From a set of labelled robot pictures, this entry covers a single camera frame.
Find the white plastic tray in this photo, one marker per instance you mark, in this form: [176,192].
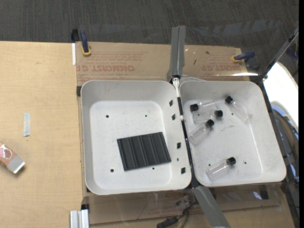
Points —
[133,117]
[240,146]

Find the thin black and white rod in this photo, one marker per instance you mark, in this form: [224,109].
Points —
[180,104]

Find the black ribbed rectangular insert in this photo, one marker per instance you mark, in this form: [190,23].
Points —
[143,151]

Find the brown cardboard board red print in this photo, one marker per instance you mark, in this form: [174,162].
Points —
[123,65]

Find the clear plastic bottle black cap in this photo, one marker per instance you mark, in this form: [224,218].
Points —
[206,104]
[199,133]
[217,168]
[240,110]
[202,117]

